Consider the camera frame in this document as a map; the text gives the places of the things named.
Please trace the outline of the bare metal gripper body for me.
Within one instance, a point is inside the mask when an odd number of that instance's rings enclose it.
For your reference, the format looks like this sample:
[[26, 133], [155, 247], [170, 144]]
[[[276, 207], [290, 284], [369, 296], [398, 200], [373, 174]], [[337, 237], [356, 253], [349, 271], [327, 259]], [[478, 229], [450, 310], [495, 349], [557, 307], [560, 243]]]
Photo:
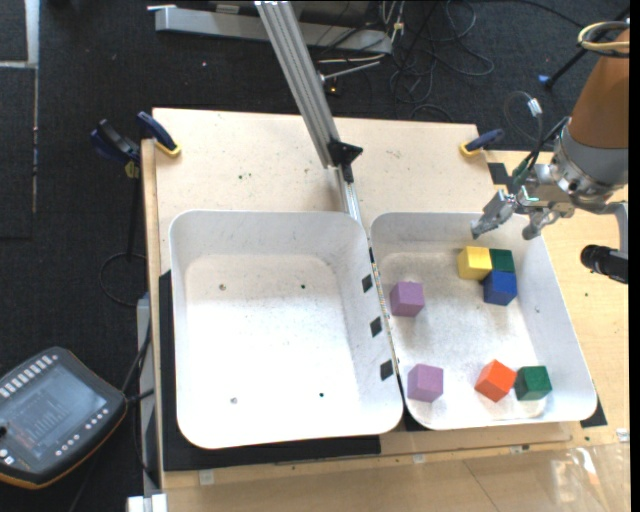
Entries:
[[571, 216], [576, 209], [601, 213], [613, 193], [610, 180], [559, 156], [548, 164], [526, 164], [516, 174], [516, 197], [523, 208], [546, 209], [561, 216]]

